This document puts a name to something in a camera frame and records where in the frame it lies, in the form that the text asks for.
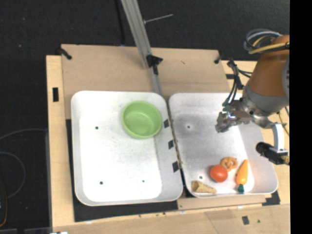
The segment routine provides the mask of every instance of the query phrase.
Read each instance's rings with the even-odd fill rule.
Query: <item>bowl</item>
[[[155,136],[162,126],[159,110],[145,101],[133,101],[126,105],[122,110],[121,121],[128,135],[138,139]]]

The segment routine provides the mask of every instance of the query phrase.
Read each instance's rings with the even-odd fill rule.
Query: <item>black clamp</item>
[[[146,56],[147,64],[151,68],[153,67],[153,72],[155,75],[158,75],[158,69],[157,65],[160,64],[163,60],[163,58],[155,57],[152,55],[147,55]]]

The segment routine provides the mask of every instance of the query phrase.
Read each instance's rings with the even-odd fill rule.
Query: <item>carrot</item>
[[[236,183],[239,185],[238,186],[238,191],[240,193],[244,192],[244,186],[247,183],[248,179],[248,160],[244,160],[243,164],[238,170],[237,177],[236,177]]]

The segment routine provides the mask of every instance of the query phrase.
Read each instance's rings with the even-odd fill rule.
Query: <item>red tomato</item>
[[[225,166],[222,165],[214,165],[210,169],[210,176],[216,182],[223,182],[228,178],[228,171],[226,170]]]

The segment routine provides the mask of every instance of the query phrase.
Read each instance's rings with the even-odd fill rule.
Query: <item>white tray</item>
[[[123,130],[121,111],[134,100],[160,111],[164,124],[156,136],[134,139]],[[163,97],[81,91],[72,97],[71,110],[75,191],[83,204],[174,201],[181,196],[183,184]]]
[[[196,197],[236,195],[237,168],[229,172],[225,182],[217,183],[209,176],[213,165],[226,156],[235,157],[238,165],[249,160],[250,172],[244,186],[246,194],[270,194],[277,189],[277,177],[272,163],[256,151],[263,141],[260,127],[254,123],[232,126],[229,131],[218,133],[216,120],[222,110],[226,93],[180,93],[169,99],[169,108],[177,149],[185,177],[186,187]],[[216,188],[217,194],[192,191],[192,182],[199,180]]]

